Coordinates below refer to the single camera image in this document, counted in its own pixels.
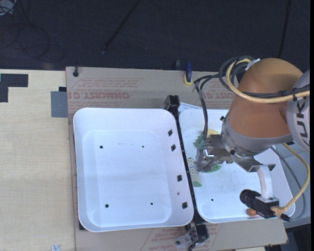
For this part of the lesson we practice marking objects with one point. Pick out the orange toy ball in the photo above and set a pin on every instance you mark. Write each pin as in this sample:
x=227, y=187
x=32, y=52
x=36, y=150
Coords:
x=251, y=212

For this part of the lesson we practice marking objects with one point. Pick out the black cylinder on white bracket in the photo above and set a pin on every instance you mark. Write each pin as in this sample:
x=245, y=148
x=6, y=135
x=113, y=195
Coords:
x=253, y=201

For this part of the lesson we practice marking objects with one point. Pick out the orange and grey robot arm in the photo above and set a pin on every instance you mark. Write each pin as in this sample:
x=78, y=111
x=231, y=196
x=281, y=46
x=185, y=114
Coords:
x=261, y=108

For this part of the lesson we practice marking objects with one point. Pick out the green toy vegetable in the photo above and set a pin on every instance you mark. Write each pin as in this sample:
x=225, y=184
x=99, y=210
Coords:
x=215, y=168

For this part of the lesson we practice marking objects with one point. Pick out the thin black rod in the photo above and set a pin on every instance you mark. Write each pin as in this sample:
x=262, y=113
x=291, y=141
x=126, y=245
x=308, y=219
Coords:
x=186, y=163

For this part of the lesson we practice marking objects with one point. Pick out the yellow toy food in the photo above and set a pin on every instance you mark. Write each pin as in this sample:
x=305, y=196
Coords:
x=212, y=131

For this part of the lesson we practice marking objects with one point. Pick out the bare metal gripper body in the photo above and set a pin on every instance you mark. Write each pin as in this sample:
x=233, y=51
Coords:
x=217, y=150

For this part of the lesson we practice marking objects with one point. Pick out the green toy lettuce leaf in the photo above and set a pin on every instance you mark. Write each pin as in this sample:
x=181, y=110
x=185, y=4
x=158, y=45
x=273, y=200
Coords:
x=199, y=141

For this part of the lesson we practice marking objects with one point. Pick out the small green toy leaf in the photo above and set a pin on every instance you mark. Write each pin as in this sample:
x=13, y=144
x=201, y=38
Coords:
x=197, y=184

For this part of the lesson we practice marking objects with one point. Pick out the white patterned packet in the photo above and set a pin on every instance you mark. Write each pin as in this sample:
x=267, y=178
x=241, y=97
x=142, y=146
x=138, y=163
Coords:
x=193, y=170

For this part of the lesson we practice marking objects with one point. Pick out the white plastic tray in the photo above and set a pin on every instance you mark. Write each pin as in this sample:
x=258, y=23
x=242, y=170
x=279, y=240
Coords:
x=128, y=171
x=225, y=192

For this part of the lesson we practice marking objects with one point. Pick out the brown cardboard board red print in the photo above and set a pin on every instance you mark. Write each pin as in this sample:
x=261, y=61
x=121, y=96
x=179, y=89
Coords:
x=136, y=93

